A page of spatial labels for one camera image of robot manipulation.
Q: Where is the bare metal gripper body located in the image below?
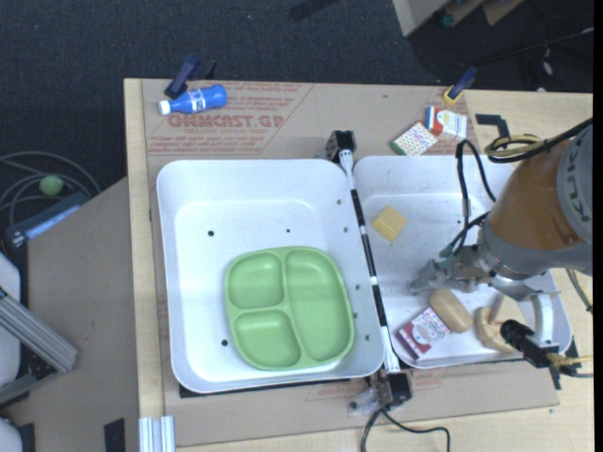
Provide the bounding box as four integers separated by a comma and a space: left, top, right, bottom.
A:
435, 245, 550, 301

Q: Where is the beige bread roll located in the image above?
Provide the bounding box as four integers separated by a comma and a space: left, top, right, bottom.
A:
428, 287, 474, 334

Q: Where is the red and white carton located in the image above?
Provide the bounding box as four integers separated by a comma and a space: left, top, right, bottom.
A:
394, 306, 452, 361

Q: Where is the yellow cheese slice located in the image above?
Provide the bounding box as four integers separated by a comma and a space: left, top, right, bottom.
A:
370, 205, 410, 243

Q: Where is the thin black and white rod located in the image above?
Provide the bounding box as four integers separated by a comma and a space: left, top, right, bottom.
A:
339, 149, 401, 373

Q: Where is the beige toy pastry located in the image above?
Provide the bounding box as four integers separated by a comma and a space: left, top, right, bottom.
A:
472, 294, 520, 354

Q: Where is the white plastic tray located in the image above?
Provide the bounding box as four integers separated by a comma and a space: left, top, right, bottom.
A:
155, 157, 388, 395
351, 153, 574, 371

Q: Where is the green divided plate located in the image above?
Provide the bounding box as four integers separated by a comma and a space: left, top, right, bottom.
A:
222, 245, 356, 372

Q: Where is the colourful dotted packet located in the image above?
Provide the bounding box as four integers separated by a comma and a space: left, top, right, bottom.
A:
389, 121, 440, 156

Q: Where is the white red blue carton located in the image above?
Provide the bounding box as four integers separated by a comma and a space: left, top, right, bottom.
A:
424, 105, 469, 142

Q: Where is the brown cardboard board red print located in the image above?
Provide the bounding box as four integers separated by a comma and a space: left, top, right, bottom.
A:
140, 79, 562, 435

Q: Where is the blue bottle white cap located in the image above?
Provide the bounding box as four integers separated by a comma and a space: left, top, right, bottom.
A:
156, 83, 229, 117

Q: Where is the black cylinder on white bracket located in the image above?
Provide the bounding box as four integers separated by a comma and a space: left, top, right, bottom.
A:
498, 290, 562, 369

